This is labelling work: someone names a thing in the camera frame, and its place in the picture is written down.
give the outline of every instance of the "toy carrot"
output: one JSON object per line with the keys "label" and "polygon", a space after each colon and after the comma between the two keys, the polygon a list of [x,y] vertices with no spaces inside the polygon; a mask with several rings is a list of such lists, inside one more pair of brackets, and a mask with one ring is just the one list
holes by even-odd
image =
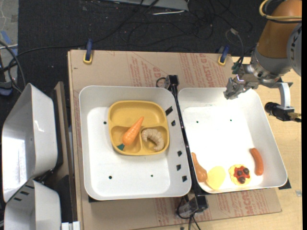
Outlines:
{"label": "toy carrot", "polygon": [[136,121],[125,133],[124,136],[122,138],[122,144],[120,144],[119,146],[117,146],[118,149],[122,150],[124,149],[125,146],[131,145],[133,143],[133,141],[135,140],[135,138],[137,137],[141,126],[142,126],[142,122],[144,120],[144,117],[140,117],[140,119],[138,121]]}

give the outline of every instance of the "shrimp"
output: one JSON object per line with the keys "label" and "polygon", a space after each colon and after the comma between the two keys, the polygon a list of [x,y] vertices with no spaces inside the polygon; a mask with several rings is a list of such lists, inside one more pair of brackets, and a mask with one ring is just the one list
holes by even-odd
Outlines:
{"label": "shrimp", "polygon": [[164,148],[164,141],[160,131],[157,129],[148,128],[142,131],[142,140],[152,140],[156,146],[153,148],[155,151],[161,151]]}

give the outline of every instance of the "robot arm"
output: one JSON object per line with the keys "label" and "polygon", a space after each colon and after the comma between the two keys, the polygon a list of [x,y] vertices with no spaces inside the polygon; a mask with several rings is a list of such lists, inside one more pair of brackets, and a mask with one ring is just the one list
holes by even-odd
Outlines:
{"label": "robot arm", "polygon": [[235,99],[240,93],[256,89],[259,84],[269,88],[278,88],[281,104],[268,103],[265,110],[283,121],[300,121],[290,106],[291,82],[284,83],[281,76],[294,69],[301,76],[301,41],[302,41],[302,1],[283,0],[272,16],[263,13],[273,0],[265,0],[260,6],[260,14],[269,21],[252,52],[248,65],[235,64],[229,78],[226,99]]}

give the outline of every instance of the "toy food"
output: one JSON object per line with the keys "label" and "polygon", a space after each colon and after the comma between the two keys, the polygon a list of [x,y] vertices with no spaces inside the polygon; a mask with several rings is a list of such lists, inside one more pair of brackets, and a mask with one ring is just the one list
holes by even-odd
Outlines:
{"label": "toy food", "polygon": [[250,153],[251,155],[253,155],[255,163],[256,163],[255,174],[262,175],[263,174],[263,161],[262,161],[262,157],[259,151],[256,148],[252,148],[250,150]]}
{"label": "toy food", "polygon": [[140,119],[125,132],[124,136],[122,137],[123,143],[117,146],[118,149],[123,150],[126,145],[128,146],[133,143],[141,129],[143,120],[144,117],[140,117]]}
{"label": "toy food", "polygon": [[194,169],[196,172],[197,180],[199,182],[205,182],[208,178],[207,171],[204,168],[202,168],[200,164],[198,163],[196,154],[194,152],[192,152],[191,154],[192,154],[192,159],[194,163]]}
{"label": "toy food", "polygon": [[221,187],[226,178],[225,169],[222,166],[215,166],[208,172],[206,183],[209,187],[217,190]]}
{"label": "toy food", "polygon": [[235,164],[230,167],[228,170],[230,174],[231,181],[238,185],[243,186],[247,185],[250,182],[249,169],[246,168],[243,164]]}
{"label": "toy food", "polygon": [[161,151],[164,148],[164,141],[160,131],[153,128],[148,128],[142,131],[142,140],[147,141],[149,138],[156,146],[153,148],[155,151]]}

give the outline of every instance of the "red sauce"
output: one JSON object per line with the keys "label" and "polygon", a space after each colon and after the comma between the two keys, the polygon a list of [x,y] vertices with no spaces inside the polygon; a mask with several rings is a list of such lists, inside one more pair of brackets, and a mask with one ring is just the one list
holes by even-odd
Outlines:
{"label": "red sauce", "polygon": [[245,174],[244,171],[243,171],[244,169],[245,169],[244,166],[241,166],[240,168],[235,167],[235,174],[234,174],[234,177],[235,177],[236,179],[238,179],[238,181],[239,181],[239,177],[250,178],[250,176],[249,176],[249,171],[248,171],[248,174]]}

